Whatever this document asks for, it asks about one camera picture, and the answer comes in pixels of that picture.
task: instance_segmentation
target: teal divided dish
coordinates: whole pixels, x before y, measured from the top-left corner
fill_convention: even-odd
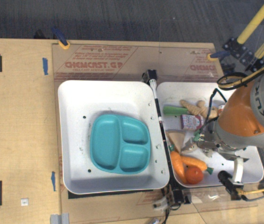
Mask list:
[[[150,162],[150,133],[134,118],[115,114],[99,116],[90,137],[93,164],[106,172],[137,174]]]

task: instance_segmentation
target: wooden table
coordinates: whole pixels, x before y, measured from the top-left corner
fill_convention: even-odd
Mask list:
[[[110,44],[158,46],[158,42],[99,42],[70,41],[75,44]],[[69,212],[70,223],[96,223],[90,219],[74,220],[71,209],[62,205],[57,148],[57,121],[53,80],[52,44],[54,40],[0,39],[2,68],[0,72],[0,181],[2,205],[0,223],[50,223],[52,214]],[[48,75],[44,75],[43,58],[48,60]],[[52,185],[56,177],[56,190]],[[94,208],[94,213],[107,216],[112,207],[121,205],[116,200],[133,200],[139,196],[127,194],[116,197],[89,197],[80,209]],[[21,199],[29,199],[21,205]],[[244,208],[198,212],[197,205],[183,212],[171,212],[167,223],[262,223],[264,199]],[[124,212],[132,212],[125,220]],[[123,217],[101,219],[97,222],[147,223],[152,214],[140,213],[133,208],[123,211]]]

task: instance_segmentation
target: red tomato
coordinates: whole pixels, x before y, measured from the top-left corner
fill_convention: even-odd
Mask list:
[[[197,184],[202,181],[203,173],[198,167],[189,167],[185,173],[186,179],[190,184]]]

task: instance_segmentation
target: white tray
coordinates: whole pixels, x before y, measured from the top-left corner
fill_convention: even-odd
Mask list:
[[[163,139],[151,88],[142,82],[66,81],[58,89],[63,179],[75,194],[160,189],[169,181]],[[148,167],[134,175],[99,170],[91,161],[92,125],[102,114],[121,114],[142,121],[149,130]]]
[[[157,87],[157,96],[161,109],[162,119],[164,121],[165,130],[181,130],[180,117],[168,116],[163,114],[163,107],[165,105],[173,105],[181,107],[179,101],[181,99],[187,100],[195,104],[199,100],[205,100],[208,105],[209,99],[213,90],[217,88],[216,83],[180,83],[180,82],[164,82]],[[226,99],[228,99],[234,91],[221,91]],[[213,105],[223,105],[224,101],[221,96],[217,94],[213,98]],[[193,135],[193,132],[188,131],[186,134],[185,142]],[[256,183],[262,180],[264,176],[264,168],[256,147],[247,147],[245,151],[241,150],[236,153],[237,155],[249,158],[244,163],[243,183]],[[208,158],[203,154],[201,149],[188,154],[189,156],[196,157],[207,163],[209,167],[214,168],[212,175],[205,174],[204,179],[195,185],[184,184],[181,179],[175,174],[176,180],[183,186],[188,188],[195,187],[208,187],[219,186],[221,183],[218,180],[218,173],[222,170],[229,172],[231,175],[234,171],[234,162],[227,161],[221,155],[214,152],[212,158]]]

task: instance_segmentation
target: orange carrot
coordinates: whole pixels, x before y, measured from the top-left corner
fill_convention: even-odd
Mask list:
[[[170,157],[174,171],[177,173],[177,175],[179,176],[179,178],[182,180],[183,183],[187,183],[184,164],[181,160],[181,156],[177,152],[172,151],[170,153]]]
[[[207,171],[209,174],[212,174],[213,168],[208,168],[207,164],[199,159],[187,156],[181,156],[181,160],[184,164],[188,165],[189,167],[198,167],[201,171]]]

